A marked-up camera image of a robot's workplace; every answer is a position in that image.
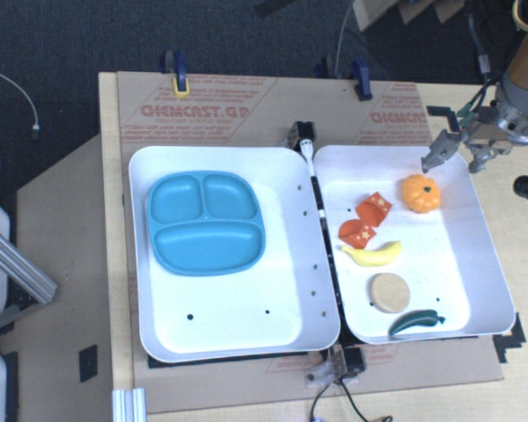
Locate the orange pumpkin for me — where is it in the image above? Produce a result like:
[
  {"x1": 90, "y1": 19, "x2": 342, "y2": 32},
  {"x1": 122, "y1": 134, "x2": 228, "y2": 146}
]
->
[{"x1": 400, "y1": 173, "x2": 443, "y2": 215}]

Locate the brown cardboard board red print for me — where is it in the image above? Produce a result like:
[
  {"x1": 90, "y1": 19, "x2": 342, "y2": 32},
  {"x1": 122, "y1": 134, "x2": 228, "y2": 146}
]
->
[{"x1": 116, "y1": 71, "x2": 505, "y2": 415}]

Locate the yellow banana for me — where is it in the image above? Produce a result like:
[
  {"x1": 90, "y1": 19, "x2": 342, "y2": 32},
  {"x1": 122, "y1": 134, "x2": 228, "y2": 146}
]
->
[{"x1": 340, "y1": 239, "x2": 403, "y2": 268}]

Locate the white plastic tray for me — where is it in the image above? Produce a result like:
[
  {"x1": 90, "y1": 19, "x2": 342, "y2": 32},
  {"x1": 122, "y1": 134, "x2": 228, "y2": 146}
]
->
[
  {"x1": 128, "y1": 145, "x2": 342, "y2": 364},
  {"x1": 312, "y1": 143, "x2": 517, "y2": 346}
]

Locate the dark green pepper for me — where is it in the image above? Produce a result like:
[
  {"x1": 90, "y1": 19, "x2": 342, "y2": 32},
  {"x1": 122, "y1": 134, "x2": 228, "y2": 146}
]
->
[{"x1": 387, "y1": 309, "x2": 447, "y2": 338}]

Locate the beige round biscuit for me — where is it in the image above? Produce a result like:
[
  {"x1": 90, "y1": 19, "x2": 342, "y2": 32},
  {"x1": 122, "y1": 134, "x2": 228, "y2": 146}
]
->
[{"x1": 369, "y1": 272, "x2": 412, "y2": 315}]

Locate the blue divided plate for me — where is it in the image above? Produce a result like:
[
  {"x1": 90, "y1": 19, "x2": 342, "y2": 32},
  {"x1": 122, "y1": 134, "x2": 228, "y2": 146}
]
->
[{"x1": 146, "y1": 170, "x2": 267, "y2": 278}]

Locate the thin black and white rod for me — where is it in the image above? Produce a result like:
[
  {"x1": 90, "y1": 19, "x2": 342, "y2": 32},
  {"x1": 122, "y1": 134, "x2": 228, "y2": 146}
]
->
[{"x1": 299, "y1": 138, "x2": 349, "y2": 347}]

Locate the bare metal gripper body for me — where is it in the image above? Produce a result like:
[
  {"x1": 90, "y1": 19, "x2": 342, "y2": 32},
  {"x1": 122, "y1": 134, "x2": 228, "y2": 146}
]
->
[{"x1": 458, "y1": 98, "x2": 528, "y2": 149}]

